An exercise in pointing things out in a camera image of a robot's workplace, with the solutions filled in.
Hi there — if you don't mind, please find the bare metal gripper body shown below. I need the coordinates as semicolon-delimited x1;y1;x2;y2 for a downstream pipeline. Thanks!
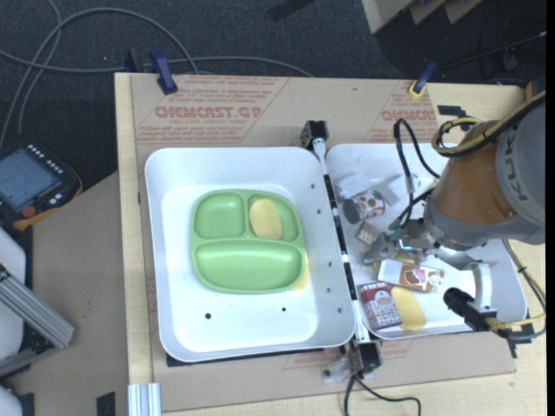
387;218;483;273

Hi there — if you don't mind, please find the small checkered packet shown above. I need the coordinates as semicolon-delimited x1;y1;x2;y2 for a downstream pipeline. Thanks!
356;221;380;246

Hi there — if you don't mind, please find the white and brown carton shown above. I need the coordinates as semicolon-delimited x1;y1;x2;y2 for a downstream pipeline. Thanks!
376;258;446;295

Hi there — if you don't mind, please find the white can with red print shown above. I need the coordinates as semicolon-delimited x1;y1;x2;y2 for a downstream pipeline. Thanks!
343;190;387;225

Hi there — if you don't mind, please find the thin black and white rod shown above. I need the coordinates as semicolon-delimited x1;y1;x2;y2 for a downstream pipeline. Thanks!
311;138;370;342

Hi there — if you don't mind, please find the yellow oval toy food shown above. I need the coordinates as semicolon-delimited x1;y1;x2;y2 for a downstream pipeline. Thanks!
389;285;428;332
248;198;284;240

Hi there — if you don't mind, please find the red and white carton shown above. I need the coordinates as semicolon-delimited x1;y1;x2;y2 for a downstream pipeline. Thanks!
356;281;402;332

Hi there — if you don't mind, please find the white plastic tray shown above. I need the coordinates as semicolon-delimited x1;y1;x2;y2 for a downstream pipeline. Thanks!
323;142;529;341
144;146;357;362

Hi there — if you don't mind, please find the green divided plate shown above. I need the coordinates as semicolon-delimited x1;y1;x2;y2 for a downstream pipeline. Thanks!
190;188;307;296

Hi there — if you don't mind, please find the brown cardboard board red print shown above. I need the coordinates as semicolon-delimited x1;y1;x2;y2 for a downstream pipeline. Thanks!
129;72;528;413

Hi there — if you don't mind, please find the black cylinder on white bracket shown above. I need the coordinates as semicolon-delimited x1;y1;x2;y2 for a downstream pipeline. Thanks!
442;261;500;333

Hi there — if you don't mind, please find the black block with thin wires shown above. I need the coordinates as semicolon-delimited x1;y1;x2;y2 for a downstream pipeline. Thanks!
321;340;384;383
298;120;329;149

